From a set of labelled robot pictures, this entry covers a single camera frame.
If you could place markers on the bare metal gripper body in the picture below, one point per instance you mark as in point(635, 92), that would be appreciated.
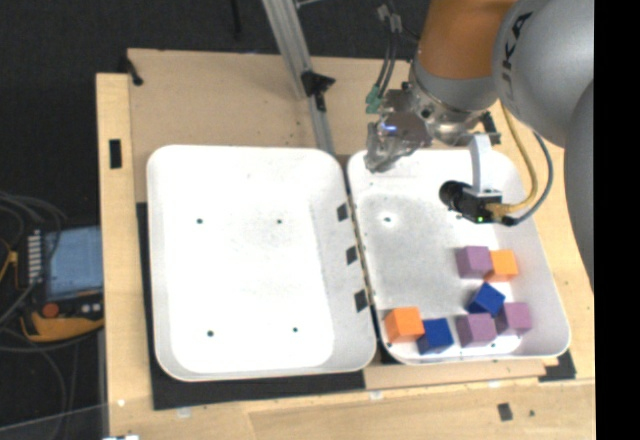
point(420, 120)

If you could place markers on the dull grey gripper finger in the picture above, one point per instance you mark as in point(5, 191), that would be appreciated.
point(400, 152)
point(375, 153)

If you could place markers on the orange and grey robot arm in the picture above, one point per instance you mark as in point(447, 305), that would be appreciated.
point(540, 58)

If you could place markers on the white plastic tray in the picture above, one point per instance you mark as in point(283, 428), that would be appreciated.
point(250, 268)
point(415, 258)

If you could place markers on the purple cube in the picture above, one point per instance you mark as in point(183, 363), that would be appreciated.
point(472, 260)
point(476, 329)
point(517, 317)

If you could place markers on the orange cube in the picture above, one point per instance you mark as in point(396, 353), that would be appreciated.
point(404, 324)
point(504, 264)

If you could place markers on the brown cardboard board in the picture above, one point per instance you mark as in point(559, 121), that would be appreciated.
point(215, 98)

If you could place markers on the blue cube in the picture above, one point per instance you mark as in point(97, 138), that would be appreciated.
point(436, 335)
point(487, 299)

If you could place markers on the black cylinder on white bracket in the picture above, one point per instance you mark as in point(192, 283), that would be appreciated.
point(470, 202)

